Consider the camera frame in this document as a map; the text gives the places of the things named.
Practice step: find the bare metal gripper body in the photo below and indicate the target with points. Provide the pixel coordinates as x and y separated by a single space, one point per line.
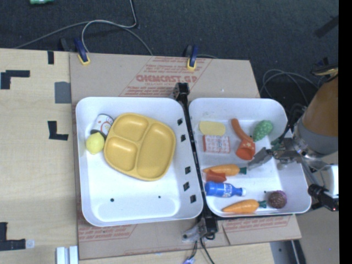
291 154

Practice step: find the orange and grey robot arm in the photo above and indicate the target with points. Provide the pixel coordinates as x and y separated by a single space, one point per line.
321 114

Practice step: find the blue bottle white cap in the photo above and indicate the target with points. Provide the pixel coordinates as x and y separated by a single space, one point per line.
221 189

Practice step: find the thin black rod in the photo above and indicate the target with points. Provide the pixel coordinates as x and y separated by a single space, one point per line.
195 153

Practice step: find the orange red wedge piece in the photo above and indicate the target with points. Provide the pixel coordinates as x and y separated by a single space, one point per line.
215 176

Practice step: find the white plastic tray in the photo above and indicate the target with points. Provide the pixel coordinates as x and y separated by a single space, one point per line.
132 199
264 180

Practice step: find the yellow lemon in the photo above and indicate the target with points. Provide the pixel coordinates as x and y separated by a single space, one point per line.
95 144

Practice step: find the yellow divided plate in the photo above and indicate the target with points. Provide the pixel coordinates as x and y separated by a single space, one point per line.
143 147

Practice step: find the brown cardboard board red print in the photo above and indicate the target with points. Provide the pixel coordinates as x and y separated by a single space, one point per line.
115 76

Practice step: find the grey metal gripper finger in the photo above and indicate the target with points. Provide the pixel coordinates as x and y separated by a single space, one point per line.
257 163
264 152

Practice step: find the orange sausage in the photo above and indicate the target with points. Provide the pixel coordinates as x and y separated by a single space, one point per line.
238 128

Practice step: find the orange carrot green top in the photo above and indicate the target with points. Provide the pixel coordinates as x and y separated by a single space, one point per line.
242 206
224 169

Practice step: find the orange cup with stars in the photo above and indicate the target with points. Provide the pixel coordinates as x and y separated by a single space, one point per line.
246 150

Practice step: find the white can red print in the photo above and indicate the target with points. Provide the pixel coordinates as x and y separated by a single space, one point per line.
103 122

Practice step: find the black cylinder on white bracket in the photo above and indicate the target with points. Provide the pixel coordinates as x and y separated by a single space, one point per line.
324 194

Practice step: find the brown and purple ball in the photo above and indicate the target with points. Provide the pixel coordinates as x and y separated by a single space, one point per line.
277 199

